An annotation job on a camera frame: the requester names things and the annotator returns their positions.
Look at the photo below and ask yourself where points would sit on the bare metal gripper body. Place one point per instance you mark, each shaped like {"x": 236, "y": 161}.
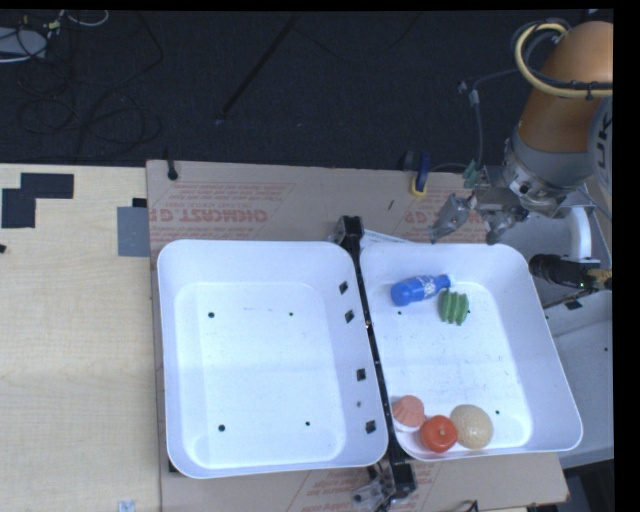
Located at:
{"x": 500, "y": 200}

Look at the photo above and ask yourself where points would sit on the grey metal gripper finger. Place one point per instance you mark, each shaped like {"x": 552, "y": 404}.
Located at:
{"x": 500, "y": 229}
{"x": 449, "y": 219}

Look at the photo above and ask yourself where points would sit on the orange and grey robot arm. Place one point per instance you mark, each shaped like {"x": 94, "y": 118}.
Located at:
{"x": 560, "y": 115}

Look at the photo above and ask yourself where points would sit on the blue plastic bottle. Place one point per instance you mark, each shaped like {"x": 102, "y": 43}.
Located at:
{"x": 412, "y": 290}

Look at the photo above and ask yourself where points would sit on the green ribbed toy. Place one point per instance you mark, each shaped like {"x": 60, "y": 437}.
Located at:
{"x": 454, "y": 308}

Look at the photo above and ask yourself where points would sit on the white plastic tray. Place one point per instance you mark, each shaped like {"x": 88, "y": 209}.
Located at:
{"x": 465, "y": 360}
{"x": 260, "y": 360}

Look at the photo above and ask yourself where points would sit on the thin black rod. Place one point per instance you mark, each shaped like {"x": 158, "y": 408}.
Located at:
{"x": 372, "y": 345}

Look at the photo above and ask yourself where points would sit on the brown cardboard board red print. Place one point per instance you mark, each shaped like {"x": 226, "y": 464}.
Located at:
{"x": 300, "y": 210}

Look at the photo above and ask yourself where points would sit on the pink and white toy shell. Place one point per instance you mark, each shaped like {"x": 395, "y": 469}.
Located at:
{"x": 408, "y": 410}

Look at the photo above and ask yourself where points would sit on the beige round toy bread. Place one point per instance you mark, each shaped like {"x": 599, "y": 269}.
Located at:
{"x": 472, "y": 426}

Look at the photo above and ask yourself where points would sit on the red toy tomato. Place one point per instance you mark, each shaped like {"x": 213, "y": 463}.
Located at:
{"x": 439, "y": 434}

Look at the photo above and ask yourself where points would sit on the black cylinder on white bracket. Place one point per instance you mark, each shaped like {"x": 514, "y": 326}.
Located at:
{"x": 555, "y": 270}

